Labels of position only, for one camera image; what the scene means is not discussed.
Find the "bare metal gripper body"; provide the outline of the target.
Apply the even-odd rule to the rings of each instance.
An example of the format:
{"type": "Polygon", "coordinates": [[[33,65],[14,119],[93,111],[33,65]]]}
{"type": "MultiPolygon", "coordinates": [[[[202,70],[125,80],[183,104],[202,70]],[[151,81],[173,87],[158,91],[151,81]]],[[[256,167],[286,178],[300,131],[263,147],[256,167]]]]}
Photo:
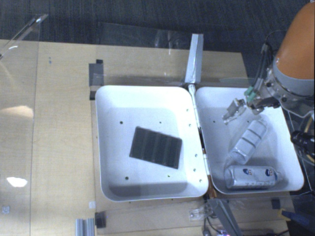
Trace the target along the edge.
{"type": "Polygon", "coordinates": [[[288,100],[288,94],[277,81],[271,68],[265,70],[254,79],[247,89],[247,106],[252,110],[264,110],[266,107],[277,108],[288,100]]]}

